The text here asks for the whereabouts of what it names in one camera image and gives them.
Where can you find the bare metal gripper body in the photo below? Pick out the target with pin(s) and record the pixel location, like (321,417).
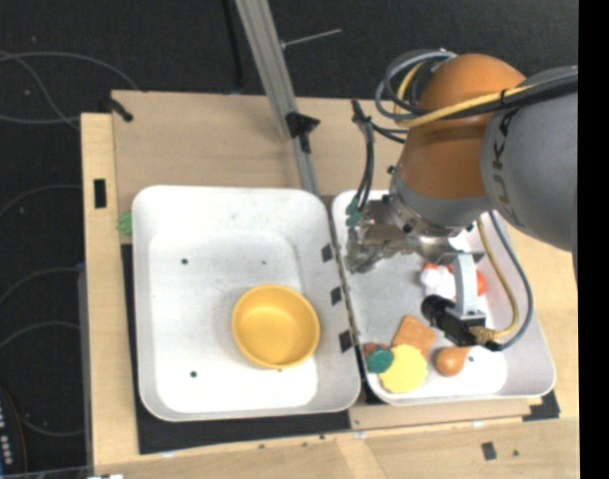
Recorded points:
(384,227)

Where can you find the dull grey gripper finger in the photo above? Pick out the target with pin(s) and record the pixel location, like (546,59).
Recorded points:
(355,260)
(384,257)

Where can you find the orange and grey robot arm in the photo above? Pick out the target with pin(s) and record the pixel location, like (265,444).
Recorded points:
(449,143)

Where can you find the white plastic tray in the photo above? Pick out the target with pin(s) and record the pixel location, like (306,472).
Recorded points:
(209,227)
(384,297)

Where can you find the white and orange toy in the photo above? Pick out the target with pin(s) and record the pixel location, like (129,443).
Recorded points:
(436,277)

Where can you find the orange toy bread slice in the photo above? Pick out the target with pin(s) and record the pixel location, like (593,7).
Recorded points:
(413,333)

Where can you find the yellow bowl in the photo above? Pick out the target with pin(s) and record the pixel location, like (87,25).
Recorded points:
(277,325)

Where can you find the red and green toy strawberry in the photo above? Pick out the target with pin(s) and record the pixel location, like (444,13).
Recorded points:
(379,359)

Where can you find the yellow round scalloped toy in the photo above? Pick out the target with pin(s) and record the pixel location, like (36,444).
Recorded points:
(403,369)

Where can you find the orange-brown toy pear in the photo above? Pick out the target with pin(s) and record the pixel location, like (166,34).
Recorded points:
(449,361)

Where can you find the pale wood board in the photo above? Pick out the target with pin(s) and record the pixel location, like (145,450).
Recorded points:
(209,143)

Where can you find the black cylinder on white bracket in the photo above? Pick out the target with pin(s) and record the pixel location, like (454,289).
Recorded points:
(446,317)

